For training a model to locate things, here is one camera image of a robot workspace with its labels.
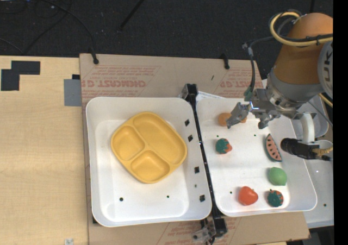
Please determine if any black cylinder on white bracket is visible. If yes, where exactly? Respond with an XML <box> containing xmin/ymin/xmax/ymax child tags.
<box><xmin>280</xmin><ymin>112</ymin><xmax>321</xmax><ymax>161</ymax></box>

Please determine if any red tomato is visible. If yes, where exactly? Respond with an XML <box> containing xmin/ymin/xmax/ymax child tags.
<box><xmin>238</xmin><ymin>186</ymin><xmax>259</xmax><ymax>207</ymax></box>

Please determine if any black block with thin wires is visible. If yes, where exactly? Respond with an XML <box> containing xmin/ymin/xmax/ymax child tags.
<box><xmin>211</xmin><ymin>217</ymin><xmax>228</xmax><ymax>238</ymax></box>
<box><xmin>181</xmin><ymin>83</ymin><xmax>198</xmax><ymax>101</ymax></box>

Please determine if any green lime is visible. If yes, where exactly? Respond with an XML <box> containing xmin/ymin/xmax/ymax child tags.
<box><xmin>267</xmin><ymin>166</ymin><xmax>288</xmax><ymax>186</ymax></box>

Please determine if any white plastic tray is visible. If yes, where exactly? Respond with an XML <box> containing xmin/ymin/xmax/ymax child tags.
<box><xmin>85</xmin><ymin>96</ymin><xmax>213</xmax><ymax>228</ymax></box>
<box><xmin>196</xmin><ymin>97</ymin><xmax>319</xmax><ymax>218</ymax></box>

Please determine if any watermelon slice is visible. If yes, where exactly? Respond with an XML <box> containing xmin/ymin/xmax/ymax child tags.
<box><xmin>264</xmin><ymin>133</ymin><xmax>283</xmax><ymax>163</ymax></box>

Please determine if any yellow divided plate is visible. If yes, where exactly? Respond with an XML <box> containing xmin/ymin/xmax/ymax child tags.
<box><xmin>110</xmin><ymin>111</ymin><xmax>189</xmax><ymax>185</ymax></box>

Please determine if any orange toy fruit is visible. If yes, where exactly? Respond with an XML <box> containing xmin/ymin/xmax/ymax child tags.
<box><xmin>217</xmin><ymin>112</ymin><xmax>248</xmax><ymax>127</ymax></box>

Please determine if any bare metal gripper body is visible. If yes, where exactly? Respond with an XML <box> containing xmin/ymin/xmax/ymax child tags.
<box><xmin>249</xmin><ymin>87</ymin><xmax>303</xmax><ymax>120</ymax></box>

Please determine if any red strawberry green top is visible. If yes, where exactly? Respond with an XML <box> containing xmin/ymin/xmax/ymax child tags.
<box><xmin>266</xmin><ymin>189</ymin><xmax>284</xmax><ymax>208</ymax></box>
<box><xmin>215</xmin><ymin>137</ymin><xmax>233</xmax><ymax>155</ymax></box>

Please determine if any brown cardboard board red print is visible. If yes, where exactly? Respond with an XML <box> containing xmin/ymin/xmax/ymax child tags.
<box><xmin>79</xmin><ymin>53</ymin><xmax>311</xmax><ymax>245</ymax></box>

